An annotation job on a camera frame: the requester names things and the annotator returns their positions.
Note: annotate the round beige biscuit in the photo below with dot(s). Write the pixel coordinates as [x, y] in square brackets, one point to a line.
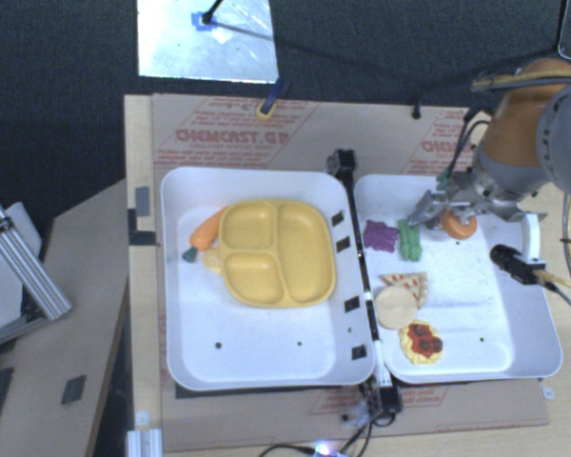
[395, 307]

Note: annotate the black cylinder on white bracket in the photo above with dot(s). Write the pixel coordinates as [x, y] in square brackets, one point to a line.
[518, 260]

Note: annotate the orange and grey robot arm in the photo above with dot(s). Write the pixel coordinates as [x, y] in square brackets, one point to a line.
[523, 126]

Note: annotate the yellow divided plate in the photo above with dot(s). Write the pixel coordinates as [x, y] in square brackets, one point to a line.
[276, 250]

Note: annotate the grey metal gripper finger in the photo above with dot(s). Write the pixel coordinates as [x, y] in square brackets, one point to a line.
[465, 214]
[423, 210]

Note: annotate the green asparagus bundle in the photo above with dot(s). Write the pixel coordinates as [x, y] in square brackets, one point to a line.
[410, 243]

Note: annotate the orange doughnut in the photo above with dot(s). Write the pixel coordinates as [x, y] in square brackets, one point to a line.
[459, 230]

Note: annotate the purple grapes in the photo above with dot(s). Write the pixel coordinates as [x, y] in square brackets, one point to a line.
[380, 236]

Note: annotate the pale yellow biscuit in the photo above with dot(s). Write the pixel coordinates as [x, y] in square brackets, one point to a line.
[213, 261]

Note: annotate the orange carrot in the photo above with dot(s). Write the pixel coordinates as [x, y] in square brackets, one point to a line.
[207, 230]

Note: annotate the thin black and white rod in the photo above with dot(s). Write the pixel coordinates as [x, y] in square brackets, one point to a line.
[361, 255]

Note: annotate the pizza slice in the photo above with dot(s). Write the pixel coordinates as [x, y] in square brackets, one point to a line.
[411, 281]

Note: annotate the yellow pasta with red sauce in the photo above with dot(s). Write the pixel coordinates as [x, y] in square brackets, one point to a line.
[421, 343]

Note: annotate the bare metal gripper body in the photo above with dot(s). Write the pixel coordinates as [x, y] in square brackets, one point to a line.
[476, 195]

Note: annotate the brown cardboard board, red print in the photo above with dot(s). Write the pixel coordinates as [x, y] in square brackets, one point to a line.
[285, 131]

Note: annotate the white plastic tray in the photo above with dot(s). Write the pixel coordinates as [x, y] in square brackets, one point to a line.
[247, 350]
[485, 312]

